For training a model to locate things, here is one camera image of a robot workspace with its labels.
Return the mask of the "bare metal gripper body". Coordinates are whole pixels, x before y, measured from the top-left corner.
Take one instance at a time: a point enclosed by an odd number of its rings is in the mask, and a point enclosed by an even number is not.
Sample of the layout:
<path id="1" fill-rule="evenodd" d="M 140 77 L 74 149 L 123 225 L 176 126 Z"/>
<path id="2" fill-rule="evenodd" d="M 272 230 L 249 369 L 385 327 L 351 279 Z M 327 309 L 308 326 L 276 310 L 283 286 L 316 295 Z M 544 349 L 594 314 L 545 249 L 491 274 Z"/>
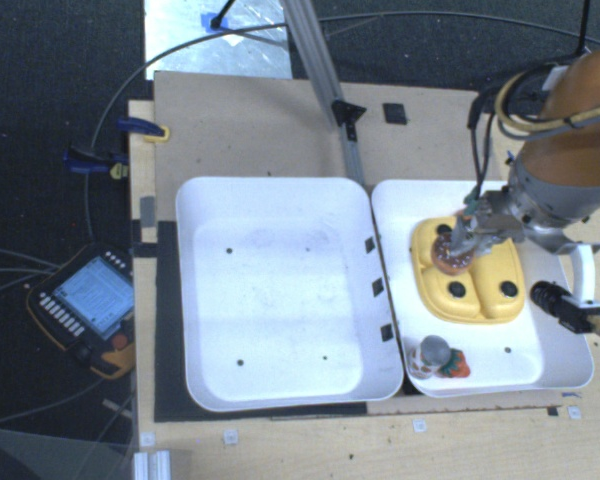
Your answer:
<path id="1" fill-rule="evenodd" d="M 525 192 L 513 189 L 486 191 L 472 218 L 472 231 L 493 234 L 492 248 L 511 239 L 514 243 L 538 238 L 539 206 Z"/>

